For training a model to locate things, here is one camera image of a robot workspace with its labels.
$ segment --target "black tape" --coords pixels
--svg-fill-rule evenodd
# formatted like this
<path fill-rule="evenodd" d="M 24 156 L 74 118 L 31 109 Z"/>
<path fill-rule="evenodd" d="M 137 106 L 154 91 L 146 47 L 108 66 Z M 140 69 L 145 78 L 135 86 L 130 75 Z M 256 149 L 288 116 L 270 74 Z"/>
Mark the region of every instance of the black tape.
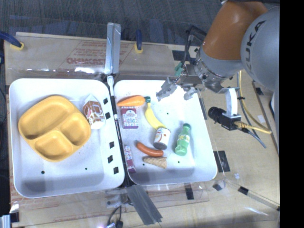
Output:
<path fill-rule="evenodd" d="M 214 151 L 213 153 L 214 153 L 215 161 L 218 166 L 218 171 L 219 172 L 230 171 L 230 167 L 228 164 L 225 151 Z"/>
<path fill-rule="evenodd" d="M 113 114 L 117 114 L 117 109 L 116 109 L 116 103 L 115 103 L 115 96 L 111 96 L 111 106 L 113 109 Z"/>
<path fill-rule="evenodd" d="M 258 95 L 264 95 L 264 93 L 263 93 L 263 91 L 262 91 L 262 89 L 260 87 L 256 87 L 256 93 Z"/>
<path fill-rule="evenodd" d="M 193 195 L 193 190 L 192 190 L 191 184 L 185 183 L 185 191 L 186 191 L 187 199 L 188 200 L 193 200 L 194 199 L 194 195 Z"/>
<path fill-rule="evenodd" d="M 127 187 L 126 191 L 135 210 L 145 225 L 152 225 L 162 221 L 160 212 L 141 185 Z"/>
<path fill-rule="evenodd" d="M 249 190 L 247 188 L 244 188 L 242 186 L 238 189 L 238 191 L 241 192 L 241 193 L 243 193 L 243 194 L 245 194 L 245 195 L 247 195 L 248 192 L 249 192 Z"/>
<path fill-rule="evenodd" d="M 216 191 L 221 191 L 221 190 L 222 190 L 222 187 L 219 186 L 217 183 L 214 184 L 212 187 L 213 187 Z"/>
<path fill-rule="evenodd" d="M 10 222 L 11 223 L 16 223 L 16 222 L 19 222 L 19 212 L 15 212 L 15 213 L 10 213 L 9 214 L 10 216 Z"/>

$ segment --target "toy can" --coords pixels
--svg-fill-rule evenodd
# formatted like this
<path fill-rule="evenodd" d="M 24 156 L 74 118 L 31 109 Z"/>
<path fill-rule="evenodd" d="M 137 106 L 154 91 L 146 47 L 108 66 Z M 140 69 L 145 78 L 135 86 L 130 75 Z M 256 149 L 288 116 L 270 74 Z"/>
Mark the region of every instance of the toy can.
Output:
<path fill-rule="evenodd" d="M 158 128 L 154 139 L 153 146 L 158 150 L 165 150 L 169 143 L 171 132 L 167 128 Z"/>

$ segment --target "gray carpet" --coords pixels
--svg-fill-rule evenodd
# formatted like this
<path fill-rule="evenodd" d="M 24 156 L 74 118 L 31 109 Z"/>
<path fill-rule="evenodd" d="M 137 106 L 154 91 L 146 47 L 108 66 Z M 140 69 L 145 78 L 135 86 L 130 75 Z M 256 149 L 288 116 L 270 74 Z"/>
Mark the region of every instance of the gray carpet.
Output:
<path fill-rule="evenodd" d="M 220 0 L 0 0 L 0 30 L 106 38 L 108 22 L 122 26 L 122 39 L 184 45 L 190 25 L 208 31 L 221 7 Z M 4 65 L 0 88 L 5 92 Z M 5 102 L 0 97 L 0 123 Z M 8 146 L 6 123 L 1 125 L 0 216 L 9 211 Z"/>

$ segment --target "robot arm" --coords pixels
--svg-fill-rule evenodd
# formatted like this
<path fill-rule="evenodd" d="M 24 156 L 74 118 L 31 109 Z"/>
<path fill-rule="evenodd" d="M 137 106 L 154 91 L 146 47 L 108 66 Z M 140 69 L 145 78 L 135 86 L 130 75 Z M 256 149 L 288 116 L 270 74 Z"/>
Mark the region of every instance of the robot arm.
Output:
<path fill-rule="evenodd" d="M 219 116 L 222 126 L 235 129 L 231 124 L 239 121 L 233 106 L 237 103 L 236 88 L 228 90 L 221 83 L 245 69 L 256 82 L 275 91 L 278 98 L 279 84 L 279 20 L 280 0 L 223 0 L 200 48 L 195 63 L 182 61 L 176 77 L 167 78 L 156 96 L 160 101 L 180 86 L 186 92 L 184 99 L 192 98 L 197 91 L 209 89 L 226 94 L 227 111 L 213 108 L 209 116 Z M 274 4 L 268 10 L 264 3 Z M 185 49 L 189 49 L 188 35 Z"/>

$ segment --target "yellow divided plate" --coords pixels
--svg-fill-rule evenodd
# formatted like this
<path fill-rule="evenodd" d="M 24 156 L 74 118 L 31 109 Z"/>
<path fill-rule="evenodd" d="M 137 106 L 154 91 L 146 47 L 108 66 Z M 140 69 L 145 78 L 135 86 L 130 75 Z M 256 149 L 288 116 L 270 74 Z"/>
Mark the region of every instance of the yellow divided plate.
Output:
<path fill-rule="evenodd" d="M 59 162 L 90 138 L 85 116 L 68 99 L 50 96 L 28 109 L 18 122 L 21 136 L 42 158 Z"/>

